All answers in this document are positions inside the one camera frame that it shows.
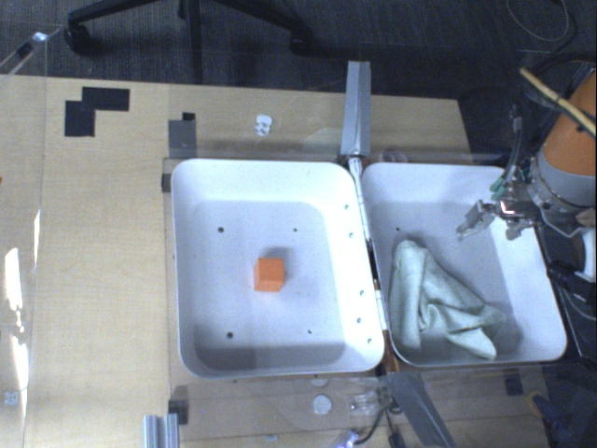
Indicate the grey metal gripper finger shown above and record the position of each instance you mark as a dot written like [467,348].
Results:
[514,232]
[479,214]

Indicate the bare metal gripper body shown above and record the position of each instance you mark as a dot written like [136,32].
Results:
[520,209]

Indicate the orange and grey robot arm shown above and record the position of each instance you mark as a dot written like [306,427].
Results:
[573,133]

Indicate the crumpled white cloth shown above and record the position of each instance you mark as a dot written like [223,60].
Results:
[434,297]

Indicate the white plastic tray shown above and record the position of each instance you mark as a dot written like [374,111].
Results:
[261,203]
[434,194]

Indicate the black cylinder on white bracket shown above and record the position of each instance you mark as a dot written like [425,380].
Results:
[588,255]

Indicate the orange cube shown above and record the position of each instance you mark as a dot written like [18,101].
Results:
[269,274]

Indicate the pale wood board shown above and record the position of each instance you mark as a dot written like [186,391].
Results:
[280,418]

